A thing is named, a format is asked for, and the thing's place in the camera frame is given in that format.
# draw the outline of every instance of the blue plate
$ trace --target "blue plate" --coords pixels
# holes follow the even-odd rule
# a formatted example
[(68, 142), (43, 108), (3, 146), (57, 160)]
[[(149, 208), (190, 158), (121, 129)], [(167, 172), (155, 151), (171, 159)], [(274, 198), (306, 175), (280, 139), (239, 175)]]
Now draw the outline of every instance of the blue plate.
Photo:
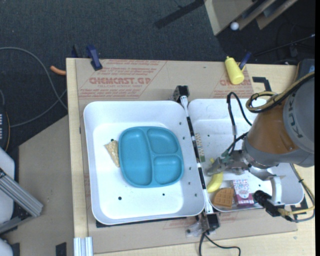
[(168, 129), (138, 126), (120, 135), (118, 153), (124, 179), (139, 188), (176, 183), (184, 174), (184, 161), (177, 137)]

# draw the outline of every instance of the yellow bottle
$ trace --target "yellow bottle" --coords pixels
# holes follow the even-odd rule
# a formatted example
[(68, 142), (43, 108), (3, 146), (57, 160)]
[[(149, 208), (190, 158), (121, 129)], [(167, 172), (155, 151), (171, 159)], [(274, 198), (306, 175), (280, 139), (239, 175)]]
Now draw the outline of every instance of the yellow bottle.
[(226, 71), (229, 75), (230, 82), (234, 85), (241, 84), (244, 81), (245, 76), (242, 73), (242, 70), (239, 68), (238, 64), (236, 63), (235, 59), (227, 56), (224, 63)]

